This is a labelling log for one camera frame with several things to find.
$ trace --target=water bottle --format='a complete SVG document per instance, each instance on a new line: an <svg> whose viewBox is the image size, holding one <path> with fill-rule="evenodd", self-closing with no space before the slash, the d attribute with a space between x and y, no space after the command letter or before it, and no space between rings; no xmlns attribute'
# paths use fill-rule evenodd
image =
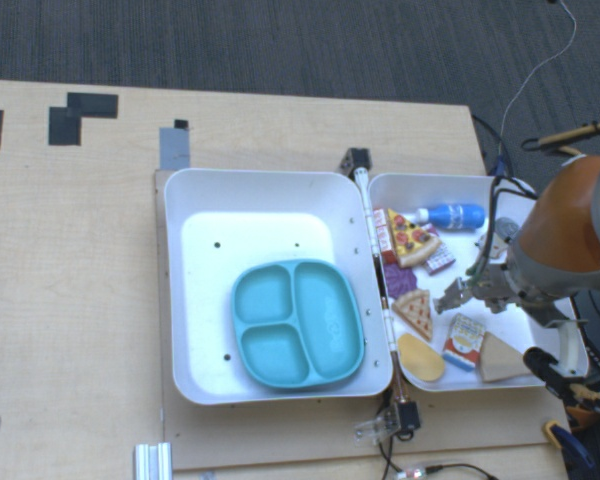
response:
<svg viewBox="0 0 600 480"><path fill-rule="evenodd" d="M420 208L416 222L430 222L443 229L478 229L484 224L484 209L477 204L442 204L435 208Z"/></svg>

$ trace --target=wooden tabletop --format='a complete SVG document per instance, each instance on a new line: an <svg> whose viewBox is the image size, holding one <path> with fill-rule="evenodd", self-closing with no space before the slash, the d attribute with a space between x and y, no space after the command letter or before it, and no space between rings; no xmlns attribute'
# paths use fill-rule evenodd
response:
<svg viewBox="0 0 600 480"><path fill-rule="evenodd" d="M117 119L82 119L80 146L49 146L49 108L66 106L68 92L117 94ZM347 148L368 147L372 173L484 173L461 106L0 81L0 110L5 479L131 478L134 446L164 439L154 181L160 127L188 120L195 167L333 171ZM542 388L516 391L475 402L414 390L424 412L420 444L401 447L396 462L461 460L500 478L566 478L541 432L549 419L564 422L560 402ZM330 414L347 407L334 402ZM209 428L195 436L202 449L224 446L223 457L241 456L244 441L216 434ZM382 474L375 449L321 448L308 445L303 462L266 449L251 461L259 465L202 458L176 477L197 479L211 468L234 480Z"/></svg>

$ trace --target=pizza slice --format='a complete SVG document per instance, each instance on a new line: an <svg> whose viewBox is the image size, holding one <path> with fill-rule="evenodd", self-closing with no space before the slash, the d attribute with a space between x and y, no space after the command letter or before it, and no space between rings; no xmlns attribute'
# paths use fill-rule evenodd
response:
<svg viewBox="0 0 600 480"><path fill-rule="evenodd" d="M433 337L429 290L413 290L397 299L391 308L427 341Z"/></svg>
<svg viewBox="0 0 600 480"><path fill-rule="evenodd" d="M387 215L398 264L402 268L423 263L440 247L440 238L405 219L391 208L387 209Z"/></svg>

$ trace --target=dark floor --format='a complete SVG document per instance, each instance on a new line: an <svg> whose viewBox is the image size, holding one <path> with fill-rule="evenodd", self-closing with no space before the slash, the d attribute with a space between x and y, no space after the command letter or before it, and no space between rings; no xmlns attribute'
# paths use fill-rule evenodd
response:
<svg viewBox="0 0 600 480"><path fill-rule="evenodd" d="M600 0L563 1L573 44L503 134L538 189L564 157L522 141L600 121ZM546 0L0 0L0 79L463 104L499 132L572 32ZM490 169L498 139L476 131Z"/></svg>

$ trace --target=teal plate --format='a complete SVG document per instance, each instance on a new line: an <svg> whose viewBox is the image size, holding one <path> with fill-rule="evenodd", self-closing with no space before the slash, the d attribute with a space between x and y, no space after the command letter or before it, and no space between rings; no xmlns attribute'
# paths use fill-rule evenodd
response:
<svg viewBox="0 0 600 480"><path fill-rule="evenodd" d="M267 386L335 382L362 362L356 299L329 263L293 260L249 269L233 286L231 311L242 361Z"/></svg>

